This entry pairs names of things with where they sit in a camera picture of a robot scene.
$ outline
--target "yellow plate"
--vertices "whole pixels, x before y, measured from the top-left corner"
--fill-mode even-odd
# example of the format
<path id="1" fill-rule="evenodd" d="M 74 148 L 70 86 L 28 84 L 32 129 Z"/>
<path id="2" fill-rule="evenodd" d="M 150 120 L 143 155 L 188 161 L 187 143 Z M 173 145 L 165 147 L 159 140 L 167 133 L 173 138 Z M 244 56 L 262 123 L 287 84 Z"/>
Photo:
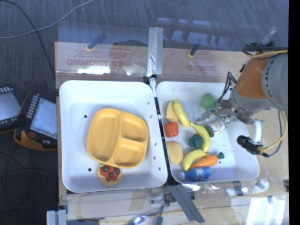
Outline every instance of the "yellow plate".
<path id="1" fill-rule="evenodd" d="M 99 163 L 134 168 L 144 160 L 148 139 L 144 120 L 122 110 L 104 108 L 90 125 L 87 151 Z"/>

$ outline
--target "carrot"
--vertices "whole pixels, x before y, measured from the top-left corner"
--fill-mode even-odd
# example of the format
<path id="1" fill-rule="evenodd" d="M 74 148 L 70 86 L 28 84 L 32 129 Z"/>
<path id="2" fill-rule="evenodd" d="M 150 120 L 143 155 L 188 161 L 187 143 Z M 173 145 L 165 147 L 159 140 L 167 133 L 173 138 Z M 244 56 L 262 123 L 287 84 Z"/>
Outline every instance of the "carrot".
<path id="1" fill-rule="evenodd" d="M 217 156 L 214 154 L 209 154 L 203 157 L 202 159 L 200 159 L 198 162 L 192 164 L 189 169 L 196 168 L 196 167 L 213 166 L 221 158 L 224 158 L 224 154 L 222 152 L 220 152 Z"/>

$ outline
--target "banana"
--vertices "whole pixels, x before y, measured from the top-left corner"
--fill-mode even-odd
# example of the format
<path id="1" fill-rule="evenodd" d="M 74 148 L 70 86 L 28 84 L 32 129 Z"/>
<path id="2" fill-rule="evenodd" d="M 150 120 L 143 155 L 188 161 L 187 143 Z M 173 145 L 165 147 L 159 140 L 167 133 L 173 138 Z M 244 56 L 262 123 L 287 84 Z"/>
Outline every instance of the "banana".
<path id="1" fill-rule="evenodd" d="M 182 169 L 184 171 L 187 171 L 196 159 L 202 158 L 206 155 L 207 153 L 202 149 L 195 149 L 190 151 L 182 160 Z"/>
<path id="2" fill-rule="evenodd" d="M 184 109 L 183 109 L 181 103 L 178 101 L 178 98 L 174 99 L 174 110 L 177 114 L 179 121 L 182 123 L 182 125 L 185 126 L 186 128 L 188 128 L 190 126 L 190 122 L 189 122 L 189 119 L 188 119 L 186 113 L 184 112 Z"/>
<path id="3" fill-rule="evenodd" d="M 202 137 L 203 139 L 203 144 L 201 149 L 204 152 L 207 152 L 207 150 L 210 148 L 210 135 L 208 133 L 208 131 L 206 130 L 206 128 L 202 125 L 199 124 L 194 124 L 193 122 L 191 122 L 191 126 L 194 127 L 194 129 L 196 130 L 196 132 Z"/>

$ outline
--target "black connector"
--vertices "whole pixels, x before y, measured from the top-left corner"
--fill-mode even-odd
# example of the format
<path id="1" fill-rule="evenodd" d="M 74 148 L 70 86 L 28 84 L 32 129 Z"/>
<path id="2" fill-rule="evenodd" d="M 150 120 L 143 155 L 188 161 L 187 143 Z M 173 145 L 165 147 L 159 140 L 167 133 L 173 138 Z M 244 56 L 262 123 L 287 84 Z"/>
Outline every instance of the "black connector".
<path id="1" fill-rule="evenodd" d="M 263 146 L 262 143 L 260 142 L 254 143 L 249 137 L 243 135 L 240 135 L 238 137 L 237 143 L 241 145 L 243 148 L 245 148 L 251 154 L 261 155 L 261 152 L 258 150 L 258 148 Z"/>

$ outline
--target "dark floor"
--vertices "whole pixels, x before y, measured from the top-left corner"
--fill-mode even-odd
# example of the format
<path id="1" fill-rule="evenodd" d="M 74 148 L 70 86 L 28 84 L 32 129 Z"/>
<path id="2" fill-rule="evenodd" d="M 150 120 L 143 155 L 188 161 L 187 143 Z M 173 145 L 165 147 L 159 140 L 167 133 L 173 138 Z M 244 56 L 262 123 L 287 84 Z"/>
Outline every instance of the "dark floor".
<path id="1" fill-rule="evenodd" d="M 200 49 L 241 51 L 276 27 L 275 45 L 288 46 L 289 0 L 94 0 L 53 24 L 86 1 L 0 0 L 0 87 L 52 95 L 54 42 L 86 42 L 89 28 L 117 27 L 126 36 L 110 43 L 147 45 L 143 33 L 163 27 L 165 47 L 200 39 Z M 0 134 L 0 224 L 46 224 L 46 211 L 57 209 L 57 170 L 55 151 L 29 150 L 13 132 Z"/>

